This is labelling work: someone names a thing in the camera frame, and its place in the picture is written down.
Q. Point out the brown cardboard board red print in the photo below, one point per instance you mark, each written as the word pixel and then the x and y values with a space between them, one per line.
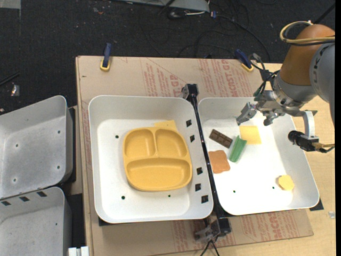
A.
pixel 149 75

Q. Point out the brown chocolate bar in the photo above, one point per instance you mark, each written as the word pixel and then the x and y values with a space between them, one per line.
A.
pixel 220 138

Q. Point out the yellow cheese slice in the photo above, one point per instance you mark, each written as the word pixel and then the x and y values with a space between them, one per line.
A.
pixel 251 135

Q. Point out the brown toast slice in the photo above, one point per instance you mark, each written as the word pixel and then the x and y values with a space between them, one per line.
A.
pixel 219 162

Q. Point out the small yellow biscuit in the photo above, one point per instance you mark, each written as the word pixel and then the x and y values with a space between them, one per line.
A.
pixel 286 182

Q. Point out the white plastic tray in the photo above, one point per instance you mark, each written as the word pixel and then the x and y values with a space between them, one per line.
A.
pixel 32 148
pixel 29 225
pixel 261 175
pixel 109 153

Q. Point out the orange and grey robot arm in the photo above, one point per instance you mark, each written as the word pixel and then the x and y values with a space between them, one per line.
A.
pixel 298 63

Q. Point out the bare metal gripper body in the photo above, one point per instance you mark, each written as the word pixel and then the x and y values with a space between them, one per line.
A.
pixel 270 101

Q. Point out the green celery stick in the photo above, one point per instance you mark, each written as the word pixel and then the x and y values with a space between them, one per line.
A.
pixel 237 149

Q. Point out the thin black rod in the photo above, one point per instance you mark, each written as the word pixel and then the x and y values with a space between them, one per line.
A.
pixel 206 148

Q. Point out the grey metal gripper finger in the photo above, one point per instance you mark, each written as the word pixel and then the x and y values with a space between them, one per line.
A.
pixel 270 118
pixel 245 114

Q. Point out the black cylinder on white bracket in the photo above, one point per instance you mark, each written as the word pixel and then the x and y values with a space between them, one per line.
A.
pixel 302 140

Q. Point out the yellow divided plate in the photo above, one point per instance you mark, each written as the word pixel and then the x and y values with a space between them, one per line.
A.
pixel 157 169

